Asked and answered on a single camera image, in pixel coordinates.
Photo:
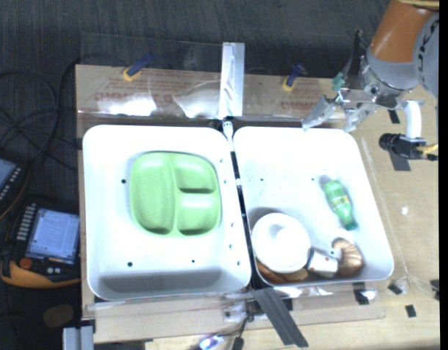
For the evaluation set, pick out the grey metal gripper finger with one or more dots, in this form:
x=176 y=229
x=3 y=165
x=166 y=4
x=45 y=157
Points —
x=318 y=113
x=353 y=119

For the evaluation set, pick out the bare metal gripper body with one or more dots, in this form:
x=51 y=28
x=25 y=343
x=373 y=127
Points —
x=369 y=96

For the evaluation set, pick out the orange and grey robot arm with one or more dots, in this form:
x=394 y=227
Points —
x=398 y=27

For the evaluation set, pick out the white plastic tray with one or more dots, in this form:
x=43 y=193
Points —
x=289 y=173
x=107 y=202

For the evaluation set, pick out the green plastic bottle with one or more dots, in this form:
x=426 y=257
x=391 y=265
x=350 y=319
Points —
x=338 y=202

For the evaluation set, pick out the thin black and white rod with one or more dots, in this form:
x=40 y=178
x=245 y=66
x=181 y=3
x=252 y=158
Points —
x=235 y=166

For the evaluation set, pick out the brown cardboard board red print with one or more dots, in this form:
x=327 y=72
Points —
x=402 y=210

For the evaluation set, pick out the white bowl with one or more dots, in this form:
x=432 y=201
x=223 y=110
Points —
x=282 y=243

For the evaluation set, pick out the brown croissant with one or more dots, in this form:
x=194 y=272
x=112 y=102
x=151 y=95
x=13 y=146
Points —
x=351 y=257

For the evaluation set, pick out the white can with red print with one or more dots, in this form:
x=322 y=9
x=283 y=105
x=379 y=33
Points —
x=323 y=264

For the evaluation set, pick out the green divided plate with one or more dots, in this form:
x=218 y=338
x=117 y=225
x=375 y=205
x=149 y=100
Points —
x=154 y=195

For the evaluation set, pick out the black cylinder on white bracket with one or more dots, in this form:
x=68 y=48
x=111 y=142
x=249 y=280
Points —
x=402 y=144

